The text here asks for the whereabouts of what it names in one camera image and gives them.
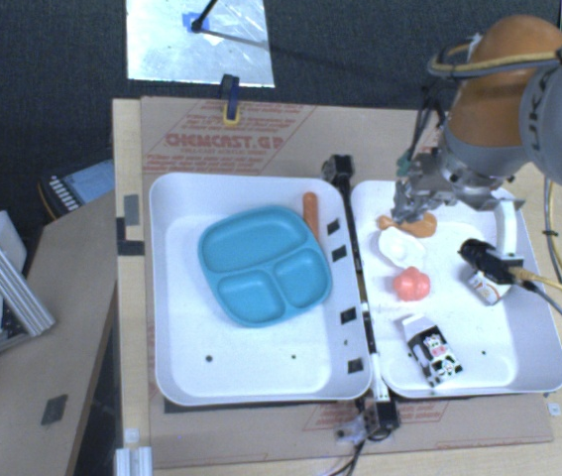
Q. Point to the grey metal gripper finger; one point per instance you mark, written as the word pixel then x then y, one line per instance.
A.
pixel 400 205
pixel 421 208

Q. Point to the blue divided plate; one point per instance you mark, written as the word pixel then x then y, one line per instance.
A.
pixel 263 265

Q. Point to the white toy fried egg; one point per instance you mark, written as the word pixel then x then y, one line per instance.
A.
pixel 399 247

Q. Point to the small white and orange carton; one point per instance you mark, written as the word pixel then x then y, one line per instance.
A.
pixel 486 288

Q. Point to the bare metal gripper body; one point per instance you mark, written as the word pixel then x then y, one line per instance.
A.
pixel 446 181

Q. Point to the orange toy sausage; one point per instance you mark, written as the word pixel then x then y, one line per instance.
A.
pixel 311 211

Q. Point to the brown toy chicken drumstick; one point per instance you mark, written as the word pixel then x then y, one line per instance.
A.
pixel 421 227

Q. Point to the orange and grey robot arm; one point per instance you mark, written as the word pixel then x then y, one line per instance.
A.
pixel 518 92

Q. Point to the black cylinder on white bracket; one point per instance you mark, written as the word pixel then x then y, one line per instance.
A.
pixel 493 261

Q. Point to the thin black and white rod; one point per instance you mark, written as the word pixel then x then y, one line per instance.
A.
pixel 360 275

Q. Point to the white plastic tray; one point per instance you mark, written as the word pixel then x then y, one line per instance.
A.
pixel 260 360
pixel 498 360

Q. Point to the brown cardboard board red print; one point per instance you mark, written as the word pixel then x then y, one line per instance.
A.
pixel 280 132

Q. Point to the cow print milk carton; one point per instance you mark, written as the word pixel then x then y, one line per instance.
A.
pixel 431 350

